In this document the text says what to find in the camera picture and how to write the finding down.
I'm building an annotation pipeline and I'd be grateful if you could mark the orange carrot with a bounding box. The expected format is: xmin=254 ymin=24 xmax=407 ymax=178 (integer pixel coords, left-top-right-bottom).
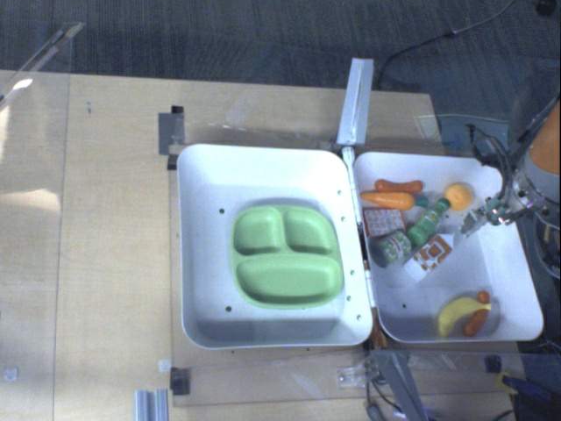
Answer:
xmin=359 ymin=190 xmax=430 ymax=211

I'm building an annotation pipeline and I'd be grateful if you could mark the green plastic bottle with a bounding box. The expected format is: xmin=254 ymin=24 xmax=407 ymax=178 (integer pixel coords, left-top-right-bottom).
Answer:
xmin=407 ymin=196 xmax=452 ymax=249

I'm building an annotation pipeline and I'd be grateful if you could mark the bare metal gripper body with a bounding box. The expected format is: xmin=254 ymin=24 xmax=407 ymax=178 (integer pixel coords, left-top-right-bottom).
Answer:
xmin=479 ymin=174 xmax=550 ymax=227

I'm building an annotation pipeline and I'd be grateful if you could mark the white and orange carton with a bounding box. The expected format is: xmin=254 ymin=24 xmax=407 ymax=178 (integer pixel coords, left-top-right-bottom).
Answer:
xmin=402 ymin=232 xmax=455 ymax=282

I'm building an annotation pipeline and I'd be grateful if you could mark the green can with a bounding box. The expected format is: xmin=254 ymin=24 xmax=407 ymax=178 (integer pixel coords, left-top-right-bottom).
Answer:
xmin=371 ymin=230 xmax=414 ymax=268

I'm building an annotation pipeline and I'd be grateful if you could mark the yellow banana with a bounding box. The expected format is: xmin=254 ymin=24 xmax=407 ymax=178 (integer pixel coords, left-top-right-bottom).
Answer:
xmin=437 ymin=296 xmax=493 ymax=339

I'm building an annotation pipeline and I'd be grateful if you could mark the orange and white packet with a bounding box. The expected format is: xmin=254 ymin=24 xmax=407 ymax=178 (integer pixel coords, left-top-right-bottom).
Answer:
xmin=363 ymin=207 xmax=407 ymax=239

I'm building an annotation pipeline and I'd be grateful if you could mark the white plastic tray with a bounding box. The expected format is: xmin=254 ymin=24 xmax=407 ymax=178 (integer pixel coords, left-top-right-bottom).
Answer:
xmin=352 ymin=151 xmax=546 ymax=346
xmin=175 ymin=143 xmax=375 ymax=351

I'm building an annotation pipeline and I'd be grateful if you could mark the green divided plate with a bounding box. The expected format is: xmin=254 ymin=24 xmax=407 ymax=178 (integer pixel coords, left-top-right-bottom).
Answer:
xmin=230 ymin=204 xmax=344 ymax=310

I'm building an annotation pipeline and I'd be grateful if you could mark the orange sausage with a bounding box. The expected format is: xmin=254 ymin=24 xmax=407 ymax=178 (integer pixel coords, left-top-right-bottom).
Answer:
xmin=461 ymin=289 xmax=492 ymax=339
xmin=374 ymin=178 xmax=425 ymax=196

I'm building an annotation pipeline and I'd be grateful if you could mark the yellow orange fruit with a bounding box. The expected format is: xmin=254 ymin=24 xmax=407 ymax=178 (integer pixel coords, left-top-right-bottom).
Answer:
xmin=444 ymin=182 xmax=474 ymax=213

